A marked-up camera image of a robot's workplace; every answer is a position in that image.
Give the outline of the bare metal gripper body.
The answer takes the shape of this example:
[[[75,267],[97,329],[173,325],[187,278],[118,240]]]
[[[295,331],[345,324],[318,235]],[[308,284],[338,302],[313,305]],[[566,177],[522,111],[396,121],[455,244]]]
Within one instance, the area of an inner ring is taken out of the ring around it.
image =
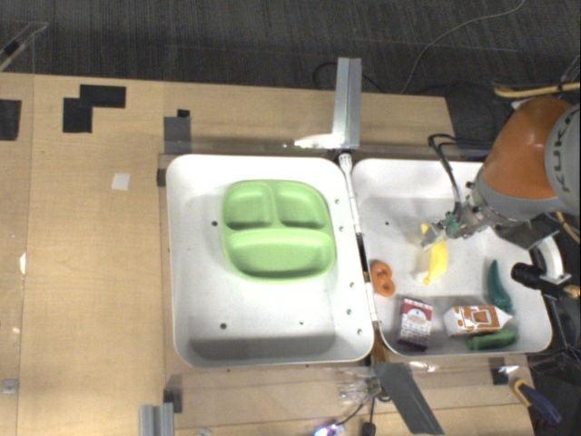
[[[489,207],[479,194],[470,193],[445,219],[445,235],[450,239],[467,239],[504,223],[505,219]]]

